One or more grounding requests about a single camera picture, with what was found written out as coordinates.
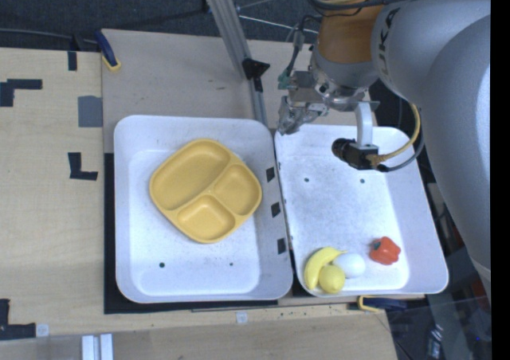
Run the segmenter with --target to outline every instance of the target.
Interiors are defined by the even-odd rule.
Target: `white egg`
[[[345,254],[336,257],[333,264],[338,265],[343,269],[346,278],[357,278],[365,272],[365,269],[367,269],[365,260],[356,252],[346,252]]]

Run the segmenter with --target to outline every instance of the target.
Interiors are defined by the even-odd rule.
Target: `yellow divided plate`
[[[261,184],[228,148],[197,139],[175,152],[151,176],[152,201],[192,240],[218,242],[257,209]]]

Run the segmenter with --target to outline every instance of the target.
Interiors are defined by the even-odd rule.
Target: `toy red bell pepper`
[[[383,265],[392,265],[398,261],[401,249],[389,237],[382,237],[372,242],[370,258]]]

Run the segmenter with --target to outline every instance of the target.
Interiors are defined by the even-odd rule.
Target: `toy banana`
[[[310,290],[314,289],[319,283],[319,273],[324,265],[332,262],[340,254],[347,251],[340,251],[333,247],[324,247],[316,251],[308,258],[304,266],[304,283]]]

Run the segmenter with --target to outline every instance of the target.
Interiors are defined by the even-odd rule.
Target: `yellow lemon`
[[[324,265],[319,273],[319,285],[327,293],[338,293],[345,284],[345,272],[338,265]]]

